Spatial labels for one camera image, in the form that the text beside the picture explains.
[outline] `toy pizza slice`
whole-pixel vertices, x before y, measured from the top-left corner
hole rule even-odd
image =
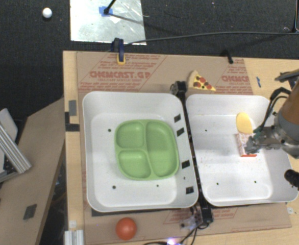
[[[216,91],[215,88],[195,70],[191,72],[188,80],[188,88]]]

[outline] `cardboard sheet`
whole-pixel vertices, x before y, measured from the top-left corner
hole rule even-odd
[[[205,77],[216,92],[190,88],[194,93],[253,94],[244,60],[229,64],[222,57],[126,54],[126,65],[116,63],[116,54],[77,52],[78,103],[84,197],[84,230],[87,245],[123,242],[115,234],[115,225],[123,217],[137,224],[130,241],[182,237],[179,222],[188,218],[189,209],[101,214],[92,211],[86,197],[83,97],[90,91],[165,92],[175,81],[186,81],[193,70]],[[213,210],[214,223],[197,234],[232,233],[291,227],[285,204],[265,204]]]

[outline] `red object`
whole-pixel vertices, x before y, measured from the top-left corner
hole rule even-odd
[[[199,82],[194,82],[194,87],[200,87],[201,84]]]
[[[115,226],[115,232],[120,239],[130,240],[135,236],[137,226],[131,218],[122,218]]]

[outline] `green divided plate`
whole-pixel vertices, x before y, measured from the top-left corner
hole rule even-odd
[[[114,145],[119,169],[130,179],[164,179],[179,168],[175,136],[163,121],[125,121],[115,130]]]

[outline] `black connector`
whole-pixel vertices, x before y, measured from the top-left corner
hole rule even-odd
[[[180,94],[185,94],[187,92],[186,82],[176,81],[174,84],[171,84],[170,93],[179,97]]]
[[[284,178],[290,182],[291,185],[295,186],[298,188],[299,191],[299,173],[289,169],[285,172],[284,174]]]

